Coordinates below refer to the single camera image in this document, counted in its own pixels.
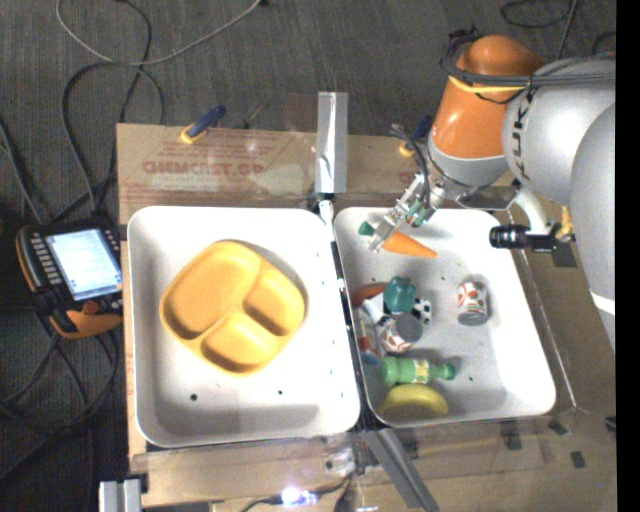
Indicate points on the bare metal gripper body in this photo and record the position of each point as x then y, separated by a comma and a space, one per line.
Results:
419, 197

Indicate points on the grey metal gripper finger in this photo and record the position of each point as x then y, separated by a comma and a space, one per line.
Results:
378, 241
393, 224

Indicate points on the orange toy carrot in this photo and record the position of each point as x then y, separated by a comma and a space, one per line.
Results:
410, 245

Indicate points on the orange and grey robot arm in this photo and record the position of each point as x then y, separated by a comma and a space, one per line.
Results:
550, 130

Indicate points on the brown toy sausage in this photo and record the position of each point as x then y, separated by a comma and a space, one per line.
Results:
365, 294

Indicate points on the black and white carton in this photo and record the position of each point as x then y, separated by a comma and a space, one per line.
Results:
423, 311

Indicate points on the white can red green print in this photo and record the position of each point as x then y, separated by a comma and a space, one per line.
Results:
472, 302
400, 336

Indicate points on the green bottle yellow label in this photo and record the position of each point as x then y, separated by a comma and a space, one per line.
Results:
410, 371

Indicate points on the yellow banana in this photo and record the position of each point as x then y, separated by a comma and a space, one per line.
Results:
415, 402

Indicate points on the yellow divided plate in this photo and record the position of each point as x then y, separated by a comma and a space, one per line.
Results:
220, 300

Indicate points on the white plastic tray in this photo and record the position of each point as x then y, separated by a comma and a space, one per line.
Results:
500, 360
240, 410

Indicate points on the brown cardboard board red print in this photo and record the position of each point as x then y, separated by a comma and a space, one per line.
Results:
210, 170

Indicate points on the black cylinder on white bracket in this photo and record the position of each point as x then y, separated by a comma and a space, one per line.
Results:
510, 236

